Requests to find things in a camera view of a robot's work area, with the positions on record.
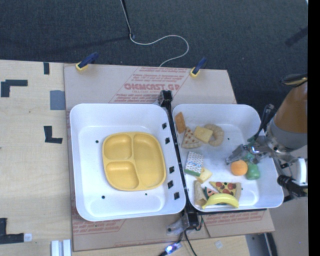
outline banana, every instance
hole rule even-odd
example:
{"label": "banana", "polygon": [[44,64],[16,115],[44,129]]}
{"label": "banana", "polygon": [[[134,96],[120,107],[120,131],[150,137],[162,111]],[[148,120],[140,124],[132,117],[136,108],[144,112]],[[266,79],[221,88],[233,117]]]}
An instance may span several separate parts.
{"label": "banana", "polygon": [[211,195],[208,198],[207,202],[202,206],[202,209],[206,208],[207,206],[221,204],[221,203],[225,203],[235,208],[239,208],[239,202],[233,195],[230,195],[227,193],[218,193],[218,194]]}

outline blue and yellow clamp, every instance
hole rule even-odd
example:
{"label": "blue and yellow clamp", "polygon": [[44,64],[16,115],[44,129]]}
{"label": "blue and yellow clamp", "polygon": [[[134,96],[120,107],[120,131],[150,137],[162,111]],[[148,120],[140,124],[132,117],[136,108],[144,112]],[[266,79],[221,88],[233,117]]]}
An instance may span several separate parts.
{"label": "blue and yellow clamp", "polygon": [[192,76],[193,78],[196,78],[199,75],[200,69],[204,69],[205,66],[207,64],[207,59],[205,57],[203,57],[198,64],[191,69],[190,71],[190,76]]}
{"label": "blue and yellow clamp", "polygon": [[83,71],[88,67],[88,64],[92,64],[99,57],[97,52],[91,53],[88,57],[86,57],[83,61],[80,61],[75,65],[76,69],[79,71]]}

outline yellow plate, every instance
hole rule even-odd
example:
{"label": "yellow plate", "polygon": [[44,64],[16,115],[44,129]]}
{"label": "yellow plate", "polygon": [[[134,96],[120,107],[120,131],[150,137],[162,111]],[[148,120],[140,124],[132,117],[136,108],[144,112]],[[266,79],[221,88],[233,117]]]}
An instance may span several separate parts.
{"label": "yellow plate", "polygon": [[122,191],[150,190],[166,179],[166,164],[158,140],[145,132],[120,132],[102,145],[106,179]]}

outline yellow sponge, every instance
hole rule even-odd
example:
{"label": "yellow sponge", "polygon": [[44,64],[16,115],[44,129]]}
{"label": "yellow sponge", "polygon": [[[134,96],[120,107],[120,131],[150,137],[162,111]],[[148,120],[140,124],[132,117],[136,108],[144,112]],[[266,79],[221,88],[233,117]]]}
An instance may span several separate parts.
{"label": "yellow sponge", "polygon": [[201,126],[197,126],[194,130],[193,135],[200,141],[204,143],[208,143],[213,133],[214,133],[213,130],[210,130]]}
{"label": "yellow sponge", "polygon": [[201,173],[199,177],[196,177],[196,179],[202,184],[204,183],[207,179],[209,179],[212,175],[212,172],[209,171],[207,168],[202,167]]}

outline light wood surface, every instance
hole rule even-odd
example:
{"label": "light wood surface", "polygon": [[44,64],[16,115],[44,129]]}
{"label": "light wood surface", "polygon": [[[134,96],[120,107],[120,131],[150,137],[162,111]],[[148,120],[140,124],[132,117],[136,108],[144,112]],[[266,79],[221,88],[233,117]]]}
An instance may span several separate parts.
{"label": "light wood surface", "polygon": [[[64,91],[62,63],[0,60],[0,81],[28,80],[0,97],[0,218],[7,234],[30,233],[32,241],[0,245],[0,256],[50,255],[54,240],[72,240],[71,199],[65,110],[50,109],[50,91]],[[62,144],[46,143],[44,126]],[[245,236],[191,241],[198,256],[249,256]],[[193,255],[186,241],[174,255]],[[72,252],[74,256],[158,255],[167,244]]]}

